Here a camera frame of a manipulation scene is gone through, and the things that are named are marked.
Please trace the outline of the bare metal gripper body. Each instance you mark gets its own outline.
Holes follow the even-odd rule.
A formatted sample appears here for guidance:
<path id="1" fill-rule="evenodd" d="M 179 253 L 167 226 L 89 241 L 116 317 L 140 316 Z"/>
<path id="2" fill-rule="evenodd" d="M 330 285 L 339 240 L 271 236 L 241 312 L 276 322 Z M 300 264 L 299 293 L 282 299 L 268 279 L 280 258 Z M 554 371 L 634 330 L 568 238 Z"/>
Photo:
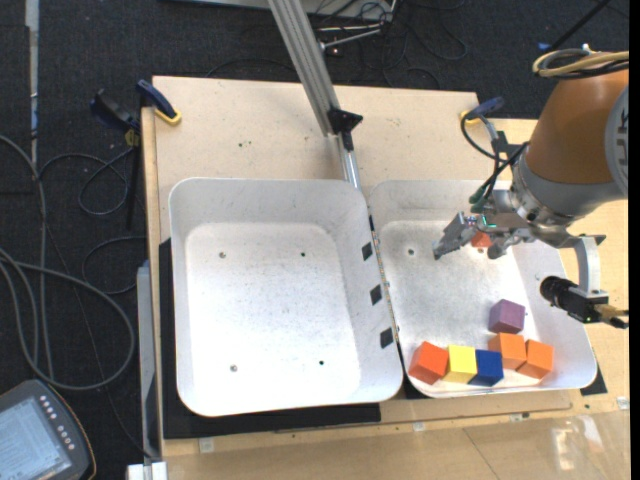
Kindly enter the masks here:
<path id="1" fill-rule="evenodd" d="M 554 212 L 528 193 L 493 190 L 471 205 L 471 213 L 477 216 L 478 230 L 488 236 L 491 232 L 517 230 L 522 236 L 520 243 L 541 241 L 554 248 L 576 243 L 576 237 L 568 231 L 573 217 Z"/>

